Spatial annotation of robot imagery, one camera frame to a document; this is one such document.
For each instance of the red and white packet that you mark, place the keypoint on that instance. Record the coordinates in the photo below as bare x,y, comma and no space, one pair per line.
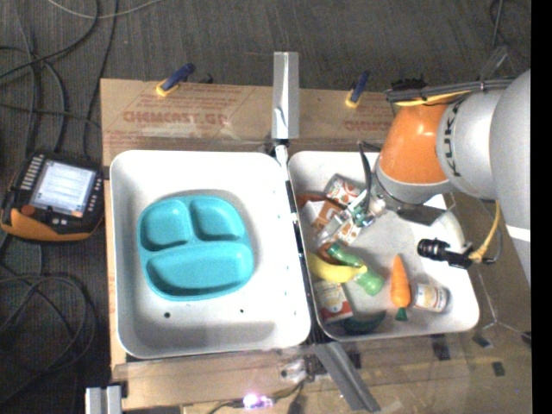
331,302

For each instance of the blue divided plate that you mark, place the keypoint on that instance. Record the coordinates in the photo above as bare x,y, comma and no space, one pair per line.
194,248

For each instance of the green bottle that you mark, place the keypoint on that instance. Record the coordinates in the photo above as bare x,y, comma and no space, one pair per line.
370,282

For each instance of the yellow banana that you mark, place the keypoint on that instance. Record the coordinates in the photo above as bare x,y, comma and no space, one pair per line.
332,271

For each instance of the orange carrot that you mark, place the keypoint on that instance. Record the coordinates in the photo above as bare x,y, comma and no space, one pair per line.
400,285

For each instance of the orange and white can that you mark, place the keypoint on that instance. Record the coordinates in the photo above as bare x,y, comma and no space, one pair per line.
340,190

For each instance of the brown cardboard board red print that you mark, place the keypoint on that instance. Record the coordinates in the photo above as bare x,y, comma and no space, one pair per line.
181,114

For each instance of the white can yellow label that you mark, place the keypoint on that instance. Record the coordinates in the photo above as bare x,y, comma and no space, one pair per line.
431,297

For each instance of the white plastic tray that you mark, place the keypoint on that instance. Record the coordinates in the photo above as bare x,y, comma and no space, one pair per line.
207,330
431,240

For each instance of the black cylinder on white bracket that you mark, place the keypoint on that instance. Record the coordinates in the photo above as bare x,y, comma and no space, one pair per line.
440,250

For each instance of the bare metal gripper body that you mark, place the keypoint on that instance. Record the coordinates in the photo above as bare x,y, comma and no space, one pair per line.
365,207

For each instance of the orange and white carton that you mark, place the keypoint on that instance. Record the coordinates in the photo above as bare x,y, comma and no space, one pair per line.
323,216

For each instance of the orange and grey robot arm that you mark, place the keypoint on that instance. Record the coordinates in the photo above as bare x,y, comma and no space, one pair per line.
470,145

